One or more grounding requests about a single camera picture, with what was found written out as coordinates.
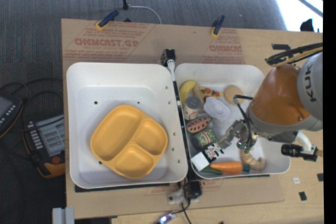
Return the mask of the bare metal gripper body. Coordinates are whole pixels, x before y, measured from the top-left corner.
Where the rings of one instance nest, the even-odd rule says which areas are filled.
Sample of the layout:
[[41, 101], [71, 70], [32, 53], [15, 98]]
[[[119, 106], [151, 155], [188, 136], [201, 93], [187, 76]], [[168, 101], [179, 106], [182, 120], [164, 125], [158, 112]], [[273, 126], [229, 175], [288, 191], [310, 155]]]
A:
[[253, 125], [248, 129], [245, 120], [235, 120], [222, 136], [222, 142], [231, 143], [233, 138], [237, 138], [239, 143], [256, 143], [257, 139], [262, 137], [272, 142], [291, 143], [295, 141], [297, 134], [297, 131], [268, 134], [257, 130]]

